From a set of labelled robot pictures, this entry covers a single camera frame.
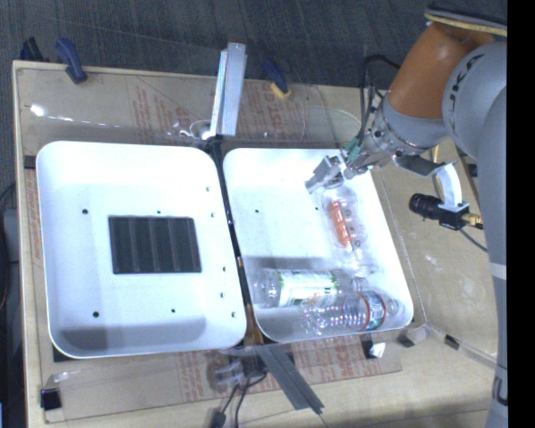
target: dark floor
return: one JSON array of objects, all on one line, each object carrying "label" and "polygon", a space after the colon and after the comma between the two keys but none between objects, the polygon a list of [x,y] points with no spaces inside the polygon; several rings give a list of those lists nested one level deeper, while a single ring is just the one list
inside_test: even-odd
[{"label": "dark floor", "polygon": [[[29,37],[35,37],[53,62],[58,57],[55,40],[65,36],[76,43],[86,65],[208,75],[216,74],[218,50],[230,37],[238,37],[248,46],[248,78],[264,78],[260,65],[270,58],[293,81],[357,86],[366,55],[403,61],[424,30],[424,8],[431,1],[0,0],[0,194],[15,181],[11,62],[20,57]],[[507,0],[441,1],[507,19]],[[387,87],[392,76],[386,66],[373,71],[381,87]],[[15,207],[14,196],[8,192],[0,201],[0,218]],[[9,296],[8,306],[0,311],[5,426],[21,425],[15,423],[23,396],[17,376],[17,303],[17,297]]]}]

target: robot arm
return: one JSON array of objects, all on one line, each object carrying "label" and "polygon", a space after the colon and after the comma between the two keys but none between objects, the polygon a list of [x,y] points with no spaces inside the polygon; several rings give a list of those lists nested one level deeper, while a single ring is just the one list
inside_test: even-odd
[{"label": "robot arm", "polygon": [[341,157],[323,160],[306,187],[313,192],[335,177],[352,178],[389,161],[423,177],[435,175],[443,167],[420,154],[448,136],[477,160],[480,210],[498,304],[498,365],[486,428],[503,428],[508,418],[506,41],[479,30],[480,25],[468,27],[475,29],[431,23],[400,67],[372,127],[355,136]]}]

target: black vent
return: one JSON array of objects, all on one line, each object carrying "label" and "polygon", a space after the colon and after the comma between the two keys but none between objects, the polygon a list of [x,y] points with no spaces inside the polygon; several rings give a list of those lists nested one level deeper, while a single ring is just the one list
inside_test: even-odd
[{"label": "black vent", "polygon": [[116,275],[200,273],[192,218],[109,217]]}]

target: plastic bottle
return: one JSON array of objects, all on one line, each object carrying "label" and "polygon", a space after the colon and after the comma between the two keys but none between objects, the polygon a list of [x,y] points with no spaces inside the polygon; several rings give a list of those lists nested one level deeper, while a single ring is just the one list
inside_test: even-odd
[{"label": "plastic bottle", "polygon": [[390,328],[404,306],[375,290],[349,292],[332,303],[305,300],[299,306],[300,324],[310,337],[329,337]]},{"label": "plastic bottle", "polygon": [[251,287],[252,302],[261,308],[300,306],[305,300],[332,305],[348,292],[360,292],[368,282],[340,269],[262,268]]},{"label": "plastic bottle", "polygon": [[370,276],[378,270],[367,245],[367,235],[358,215],[358,198],[344,184],[344,180],[325,187],[321,206],[327,217],[327,226],[345,267],[358,276]]}]

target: clear plastic bottle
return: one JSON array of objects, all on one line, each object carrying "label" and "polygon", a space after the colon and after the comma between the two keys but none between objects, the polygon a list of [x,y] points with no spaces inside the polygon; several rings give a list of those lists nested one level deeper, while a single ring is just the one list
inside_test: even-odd
[{"label": "clear plastic bottle", "polygon": [[343,264],[358,276],[370,276],[378,265],[368,249],[367,235],[358,215],[358,198],[344,180],[325,187],[321,206],[327,217],[331,240],[338,249]]},{"label": "clear plastic bottle", "polygon": [[349,292],[333,302],[305,300],[300,306],[300,324],[309,337],[330,337],[391,328],[404,305],[375,290]]},{"label": "clear plastic bottle", "polygon": [[261,308],[300,306],[305,300],[332,305],[348,292],[361,292],[368,282],[340,269],[262,268],[251,287],[252,302]]}]

